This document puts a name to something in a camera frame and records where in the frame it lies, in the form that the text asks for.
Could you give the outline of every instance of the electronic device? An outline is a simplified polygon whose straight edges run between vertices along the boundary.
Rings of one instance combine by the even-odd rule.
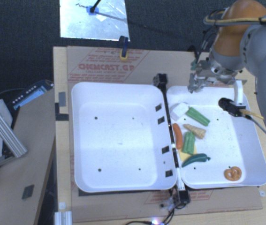
[[[16,97],[14,97],[7,105],[8,109],[12,114],[18,109],[28,102],[34,100],[35,98],[43,95],[50,89],[54,87],[53,82],[49,80],[41,80],[32,84],[31,86],[24,89],[21,93],[19,93]]]

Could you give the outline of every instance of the black tape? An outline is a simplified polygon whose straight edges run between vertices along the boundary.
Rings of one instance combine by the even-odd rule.
[[[159,111],[162,108],[162,104],[159,104],[158,106],[156,106],[156,112]]]
[[[169,152],[169,146],[162,148],[162,154]]]
[[[22,194],[22,199],[29,198],[33,195],[34,191],[34,186],[35,185],[30,185],[24,188],[23,194]]]
[[[162,122],[165,122],[165,118],[164,117],[161,117],[158,119],[158,124],[161,124]]]
[[[55,107],[55,112],[56,112],[56,121],[69,121],[69,114],[60,113],[59,103],[55,103],[54,107]]]
[[[166,171],[165,172],[165,177],[167,178],[167,177],[171,177],[171,176],[173,176],[174,174],[173,174],[173,172],[172,172],[172,170],[168,170],[168,171]]]

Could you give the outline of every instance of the green toy cucumber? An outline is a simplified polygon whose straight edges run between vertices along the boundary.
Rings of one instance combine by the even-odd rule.
[[[190,158],[188,158],[185,162],[183,162],[182,167],[185,167],[191,163],[195,163],[195,162],[206,162],[209,161],[210,158],[205,154],[205,153],[198,153],[195,154],[193,156],[191,156]]]
[[[193,132],[185,133],[183,152],[193,155],[195,136]]]
[[[204,126],[208,126],[210,120],[202,115],[199,111],[190,107],[189,110],[186,112],[186,115],[193,118],[194,120],[198,121],[199,123],[203,124]]]

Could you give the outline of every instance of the cardboard sheet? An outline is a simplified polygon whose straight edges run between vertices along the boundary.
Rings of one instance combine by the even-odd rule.
[[[151,84],[157,73],[167,73],[168,88],[174,85],[188,85],[190,63],[194,60],[190,52],[129,50],[127,61],[119,59],[119,52],[120,49],[114,48],[67,48],[71,197],[72,216],[75,223],[159,217],[168,214],[166,209],[160,208],[161,202],[169,198],[168,191],[94,195],[79,191],[74,181],[71,89],[77,82]],[[176,215],[262,208],[256,187],[194,190],[190,192],[190,196],[191,203],[186,208],[176,211]]]

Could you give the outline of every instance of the metal frame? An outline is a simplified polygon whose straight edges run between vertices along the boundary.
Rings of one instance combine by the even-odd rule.
[[[14,157],[21,157],[27,152],[27,149],[24,145],[18,140],[16,135],[10,126],[4,121],[0,114],[0,136],[3,139],[4,143],[10,149]],[[4,156],[0,157],[0,165],[9,161],[10,159],[5,159]]]

